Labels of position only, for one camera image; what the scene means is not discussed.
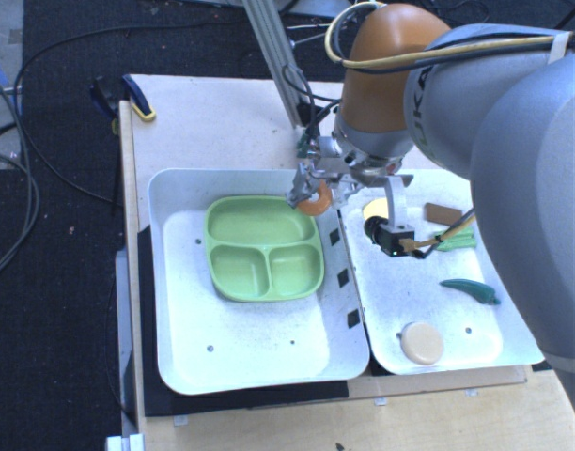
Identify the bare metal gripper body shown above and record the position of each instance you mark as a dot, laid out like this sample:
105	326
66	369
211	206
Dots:
344	165

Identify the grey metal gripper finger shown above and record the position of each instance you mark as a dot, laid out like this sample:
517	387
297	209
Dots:
343	191
302	185

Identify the orange doughnut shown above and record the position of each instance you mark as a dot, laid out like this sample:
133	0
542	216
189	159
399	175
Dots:
322	205

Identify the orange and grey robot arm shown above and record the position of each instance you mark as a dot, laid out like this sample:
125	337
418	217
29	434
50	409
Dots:
503	125

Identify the yellow round piece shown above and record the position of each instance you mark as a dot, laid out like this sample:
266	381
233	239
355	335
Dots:
374	209

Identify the green divided plate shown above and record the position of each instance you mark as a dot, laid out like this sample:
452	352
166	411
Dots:
264	247

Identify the brown rectangular biscuit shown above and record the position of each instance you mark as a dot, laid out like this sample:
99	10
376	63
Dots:
442	213

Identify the pale wood board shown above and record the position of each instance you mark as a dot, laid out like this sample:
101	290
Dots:
212	125

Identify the white plastic tray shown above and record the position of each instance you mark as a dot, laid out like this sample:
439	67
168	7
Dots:
250	341
409	294

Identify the light green pea pod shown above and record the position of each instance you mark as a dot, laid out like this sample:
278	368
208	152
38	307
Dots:
461	242

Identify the dark green pepper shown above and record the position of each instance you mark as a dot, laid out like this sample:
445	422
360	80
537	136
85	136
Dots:
473	290

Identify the beige round biscuit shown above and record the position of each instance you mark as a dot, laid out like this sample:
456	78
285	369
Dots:
421	344

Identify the black cylinder on white bracket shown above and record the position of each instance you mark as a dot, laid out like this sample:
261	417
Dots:
392	237

